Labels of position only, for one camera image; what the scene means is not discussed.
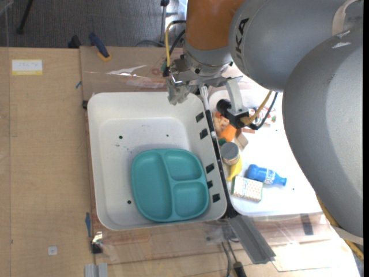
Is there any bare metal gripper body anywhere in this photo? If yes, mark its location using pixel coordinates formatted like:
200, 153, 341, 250
167, 54, 243, 89

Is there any pale biscuit with red spots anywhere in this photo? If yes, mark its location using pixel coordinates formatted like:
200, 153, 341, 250
213, 111, 231, 137

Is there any orange carrot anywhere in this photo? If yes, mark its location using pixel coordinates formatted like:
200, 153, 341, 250
218, 123, 238, 147

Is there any small can with grey lid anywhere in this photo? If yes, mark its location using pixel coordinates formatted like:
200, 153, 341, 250
220, 141, 241, 166

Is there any brown bread slice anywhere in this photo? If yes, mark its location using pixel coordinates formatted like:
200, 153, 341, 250
234, 132, 250, 150

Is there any red and white packet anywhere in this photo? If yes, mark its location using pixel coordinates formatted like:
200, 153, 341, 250
253, 106, 278, 125

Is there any white plastic tray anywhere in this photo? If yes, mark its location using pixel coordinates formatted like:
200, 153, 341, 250
86, 91, 228, 231
208, 88, 323, 218

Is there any teal divided plate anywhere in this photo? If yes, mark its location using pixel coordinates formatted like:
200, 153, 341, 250
131, 148, 210, 223

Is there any blue bottle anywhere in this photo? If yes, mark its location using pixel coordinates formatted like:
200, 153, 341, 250
245, 163, 288, 187

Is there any white dotted carton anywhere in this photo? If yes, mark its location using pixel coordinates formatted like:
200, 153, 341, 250
231, 175, 264, 203

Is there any black cylinder on white bracket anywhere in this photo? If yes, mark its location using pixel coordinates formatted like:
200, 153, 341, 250
216, 77, 251, 129

